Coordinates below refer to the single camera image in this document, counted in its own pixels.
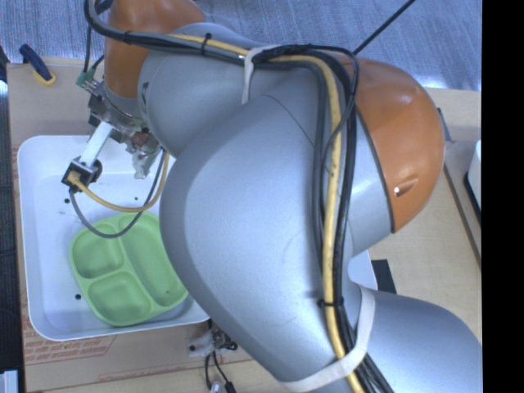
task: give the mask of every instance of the gray carpet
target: gray carpet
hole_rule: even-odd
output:
[[[82,59],[84,0],[0,0],[0,45],[12,62],[28,43],[43,56]],[[355,50],[408,0],[199,0],[238,32],[266,43]],[[417,0],[359,55],[432,88],[481,90],[482,0]],[[93,40],[93,57],[102,54]],[[0,83],[0,373],[21,366],[19,287],[11,198],[8,86]]]

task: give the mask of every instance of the green divided plate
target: green divided plate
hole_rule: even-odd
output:
[[[96,222],[103,233],[124,229],[135,214]],[[104,238],[86,228],[70,244],[70,262],[94,314],[111,326],[144,322],[173,309],[187,289],[165,252],[158,217],[145,212],[123,236]]]

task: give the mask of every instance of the black wire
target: black wire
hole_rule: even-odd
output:
[[[213,355],[213,361],[215,362],[215,365],[216,365],[216,369],[219,370],[219,373],[220,375],[222,376],[222,378],[224,379],[225,382],[229,382],[228,378],[226,377],[226,375],[224,374],[224,372],[222,371],[222,369],[220,368],[219,366],[219,361],[217,360],[216,358],[216,350],[214,350],[212,352],[212,355]]]
[[[95,11],[97,9],[97,2],[100,0],[97,0],[95,4]],[[179,50],[179,49],[185,49],[185,50],[194,50],[194,43],[175,43],[173,41],[170,41],[166,38],[163,38],[162,36],[149,36],[146,33],[143,32],[135,32],[135,31],[119,31],[114,30],[111,28],[107,28],[105,25],[99,25],[96,20],[92,17],[91,10],[90,10],[90,0],[84,0],[84,16],[86,21],[88,22],[88,25],[97,33],[99,33],[102,36],[105,36],[107,38],[112,38],[117,41],[121,41],[127,44],[133,44],[138,45],[139,47],[146,47],[150,49],[155,49],[159,51],[163,50]],[[216,55],[217,53],[221,53],[222,50],[214,50],[212,47],[209,50],[209,53],[213,53],[213,55]]]
[[[103,60],[104,60],[104,54],[99,56],[98,59],[95,62],[93,62],[93,68],[96,69]]]
[[[323,212],[322,206],[322,153],[323,153],[323,135],[325,129],[325,110],[327,101],[326,83],[322,80],[322,73],[318,67],[311,69],[317,77],[318,83],[318,114],[317,124],[314,137],[314,157],[313,157],[313,182],[311,185],[311,206],[313,216],[313,234],[316,251],[318,252],[318,261],[322,268],[322,244],[323,244]]]
[[[373,32],[368,38],[366,38],[354,51],[356,55],[361,52],[368,44],[373,41],[385,28],[387,28],[397,17],[399,17],[409,6],[411,6],[416,0],[408,0],[393,16],[388,18],[382,25],[380,25],[375,32]]]
[[[354,78],[349,83],[349,76],[347,76],[347,71],[344,69],[337,68],[338,62],[335,60],[330,60],[325,56],[321,56],[324,61],[326,61],[338,79],[341,81],[344,89],[346,90],[346,110],[344,115],[341,117],[341,122],[339,127],[335,130],[332,136],[329,139],[328,145],[333,141],[334,137],[341,131],[341,125],[346,125],[346,163],[344,170],[344,178],[341,191],[341,200],[339,204],[339,215],[337,220],[337,230],[336,230],[336,243],[333,252],[333,286],[334,286],[334,303],[342,304],[339,307],[336,307],[337,312],[337,325],[339,327],[339,332],[341,334],[341,340],[345,346],[346,352],[348,352],[352,345],[355,343],[355,331],[350,326],[350,323],[347,319],[347,313],[343,305],[343,299],[341,295],[341,281],[342,281],[342,261],[343,261],[343,246],[346,236],[347,221],[349,218],[349,204],[350,204],[350,191],[353,186],[353,176],[355,169],[355,157],[356,157],[356,118],[358,111],[355,105],[355,95],[356,89],[359,82],[359,64],[355,58],[355,55],[351,52],[345,50],[344,48],[333,48],[333,47],[315,47],[318,49],[333,50],[338,52],[343,52],[350,57],[354,67]],[[364,361],[360,366],[355,370],[359,381],[366,391],[375,391],[372,384],[379,391],[383,392],[392,392],[391,387],[389,386],[387,380],[382,376],[382,373],[378,369],[377,365],[373,362],[369,355],[366,355]]]
[[[92,33],[91,26],[88,26],[88,32],[85,39],[85,58],[84,58],[84,73],[88,72],[89,68],[89,58],[91,57],[91,33]]]
[[[330,68],[333,70],[334,74],[338,77],[338,79],[341,82],[342,87],[345,89],[345,95],[346,95],[346,111],[344,112],[344,115],[341,116],[341,125],[339,125],[335,131],[330,136],[329,142],[327,143],[327,146],[332,143],[335,136],[341,131],[341,126],[346,124],[348,128],[348,139],[350,138],[350,142],[346,145],[346,173],[345,173],[345,188],[350,189],[352,187],[352,176],[353,176],[353,169],[355,166],[355,147],[356,147],[356,112],[355,112],[355,93],[356,93],[356,85],[358,83],[358,77],[359,77],[359,67],[358,63],[355,60],[355,57],[352,54],[350,55],[351,60],[354,63],[354,70],[355,70],[355,77],[354,80],[350,80],[349,75],[347,73],[347,70],[340,65],[338,61],[330,57],[329,55],[315,51],[314,49],[320,48],[320,49],[330,49],[336,51],[337,49],[340,50],[340,52],[348,52],[346,50],[341,50],[340,48],[332,48],[332,47],[316,47],[316,46],[303,46],[302,48],[299,48],[299,46],[296,46],[293,48],[293,51],[297,51],[298,53],[303,53],[310,56],[316,56],[317,58],[322,59],[323,61],[327,62]],[[278,56],[282,54],[280,51],[276,51],[274,56]],[[315,132],[315,144],[314,144],[314,177],[313,177],[313,185],[312,188],[314,189],[313,196],[312,196],[312,202],[313,202],[313,219],[314,219],[314,235],[315,235],[315,245],[318,249],[319,257],[321,258],[321,250],[322,250],[322,236],[323,236],[323,214],[321,213],[321,201],[323,199],[323,191],[321,188],[321,181],[322,181],[322,170],[323,165],[325,164],[325,161],[323,158],[324,155],[324,148],[323,148],[323,131],[324,131],[324,124],[325,124],[325,98],[322,102],[319,103],[319,107],[322,107],[322,110],[319,112],[318,118],[317,118],[317,129]],[[344,235],[346,231],[346,225],[347,220],[346,219],[339,219],[338,224],[338,239],[339,241],[342,241],[340,243],[340,247],[343,246],[343,240]],[[334,273],[334,288],[336,290],[337,296],[335,297],[335,302],[338,304],[341,304],[340,306],[336,307],[336,316],[337,316],[337,326],[339,327],[339,333],[341,334],[341,341],[342,345],[345,348],[346,353],[349,352],[349,350],[352,349],[354,340],[351,337],[350,334],[350,323],[347,318],[346,309],[343,306],[341,300],[341,284],[339,283],[341,281],[341,270],[342,270],[342,255],[343,250],[338,249],[337,253],[334,255],[334,270],[337,268],[336,272]],[[367,368],[364,366],[359,366],[355,373],[360,381],[361,386],[364,388],[365,391],[372,392],[374,391],[372,382],[375,380],[375,378],[371,378],[369,376],[369,371],[367,371]]]
[[[211,354],[207,355],[206,359],[204,360],[204,369],[206,371],[206,386],[209,390],[211,390],[212,387],[209,375],[210,358]]]
[[[165,150],[162,150],[162,155],[160,157],[160,163],[158,165],[158,169],[156,170],[156,175],[155,175],[155,178],[153,180],[153,184],[151,185],[151,190],[147,194],[147,198],[144,201],[144,205],[147,205],[147,203],[151,200],[151,198],[153,196],[156,184],[158,183],[158,179],[160,177],[160,172],[162,171],[162,165],[164,164],[164,158],[165,158]],[[80,221],[82,221],[82,224],[90,232],[95,233],[97,236],[104,237],[106,239],[113,239],[113,238],[117,238],[117,237],[120,237],[120,236],[124,236],[137,223],[138,219],[140,219],[140,217],[144,213],[144,211],[140,211],[139,213],[137,213],[133,217],[131,222],[127,226],[125,226],[124,229],[122,229],[121,231],[119,231],[117,233],[113,233],[113,234],[103,233],[100,230],[94,228],[93,225],[91,223],[89,223],[89,221],[85,218],[84,214],[82,214],[82,211],[80,210],[79,205],[78,205],[78,203],[76,201],[75,192],[74,192],[73,187],[70,187],[69,194],[70,194],[70,198],[71,198],[71,204],[73,204],[73,208],[75,209],[75,213],[79,216]]]

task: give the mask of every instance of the wooden table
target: wooden table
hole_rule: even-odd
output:
[[[81,65],[73,61],[45,60],[57,76],[55,85],[50,88],[45,88],[32,77],[28,65],[9,65],[8,68],[13,159],[20,144],[34,135],[73,135],[87,131],[88,94],[75,85]],[[369,253],[373,260],[387,260],[399,294],[430,301],[457,314],[481,342],[481,227],[463,186],[474,145],[481,138],[481,94],[431,88],[428,92],[441,109],[449,130],[445,169],[426,208],[397,234],[369,249]],[[17,198],[16,215],[20,280],[25,284]],[[24,296],[25,287],[20,291]],[[25,324],[30,325],[30,322],[26,319]],[[177,333],[187,336],[186,332]],[[129,335],[127,338],[131,343],[135,340]],[[25,338],[26,353],[29,341]],[[173,350],[170,362],[163,368],[159,367],[158,371],[140,372],[137,364],[130,364],[136,371],[123,371],[122,377],[95,378],[92,382],[82,378],[81,374],[89,370],[86,363],[93,361],[55,362],[52,371],[45,366],[26,365],[27,391],[204,393],[207,390],[203,360],[200,364],[188,363],[187,351],[180,350],[182,344],[174,344],[179,350]],[[284,392],[249,356],[237,355],[233,359],[226,356],[222,360],[223,371],[238,391]],[[74,373],[68,378],[70,382],[60,380],[63,376],[61,365],[64,373]],[[214,367],[210,375],[212,379],[219,379]]]

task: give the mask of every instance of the gray robot arm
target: gray robot arm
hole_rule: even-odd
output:
[[[161,0],[147,1],[155,9],[151,2]],[[104,104],[92,108],[100,137],[86,152],[94,159],[104,138],[122,137],[131,149],[154,155],[163,148],[176,158],[162,193],[160,226],[177,274],[209,316],[275,378],[299,381],[340,358],[326,323],[325,308],[333,305],[318,305],[324,289],[312,182],[320,111],[326,116],[323,150],[331,136],[323,81],[316,67],[300,62],[258,65],[244,103],[246,54],[265,44],[210,21],[189,0],[165,1],[153,10],[157,25],[127,15],[136,0],[115,0],[108,29],[97,26],[107,33],[106,76],[93,97]],[[176,9],[171,16],[171,9],[163,12],[170,5]],[[147,28],[153,30],[140,34]],[[139,31],[137,46],[118,42],[122,30]],[[174,49],[155,47],[157,34]],[[231,48],[242,51],[235,58]],[[356,79],[351,60],[326,55]],[[441,124],[425,91],[392,66],[359,64],[358,114],[351,133],[340,133],[342,148],[356,153],[352,165],[345,165],[347,158],[338,165],[352,170],[343,269],[352,255],[423,208],[443,161]],[[344,111],[337,78],[336,86]],[[321,199],[330,173],[327,168],[321,175]],[[371,295],[368,356],[393,391],[482,390],[481,346],[463,322],[419,300]],[[344,316],[358,327],[361,290],[347,275],[341,296]],[[311,391],[352,392],[358,385],[339,378]]]

